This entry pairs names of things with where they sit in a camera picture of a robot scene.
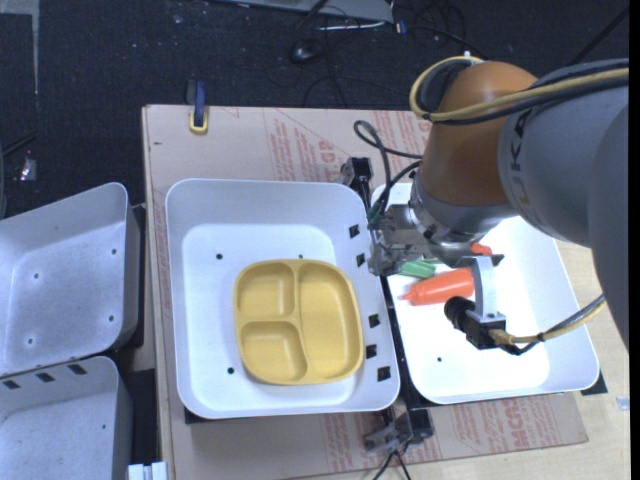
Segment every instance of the dark background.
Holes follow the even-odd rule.
[[[415,78],[465,50],[536,76],[628,57],[628,6],[398,0],[395,18],[410,27],[400,35],[391,25],[321,32],[344,21],[299,26],[302,14],[213,1],[40,0],[37,95],[31,17],[0,14],[0,142],[36,134],[5,159],[6,216],[109,181],[143,202],[141,108],[184,103],[189,79],[206,81],[210,105],[408,109]],[[292,43],[307,36],[327,54],[292,64]],[[20,180],[26,159],[35,180]]]

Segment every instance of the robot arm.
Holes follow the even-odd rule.
[[[536,80],[510,64],[454,57],[425,71],[410,102],[434,125],[410,200],[375,220],[370,270],[390,275],[430,256],[472,262],[478,276],[487,266],[474,244],[520,215],[592,249],[628,348],[628,65],[595,62]]]

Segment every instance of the black connector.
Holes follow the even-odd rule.
[[[452,297],[444,305],[444,314],[453,326],[464,332],[467,341],[479,350],[497,348],[489,331],[493,329],[506,329],[506,321],[498,319],[494,321],[480,322],[467,313],[476,307],[475,302],[464,297]]]

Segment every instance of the computer mouse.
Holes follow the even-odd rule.
[[[324,46],[315,37],[306,37],[293,43],[289,50],[289,60],[294,64],[308,64],[324,55]]]

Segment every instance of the yellow divided plate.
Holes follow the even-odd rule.
[[[242,362],[263,382],[333,382],[362,364],[358,304],[351,282],[334,265],[254,263],[236,279],[234,311]]]

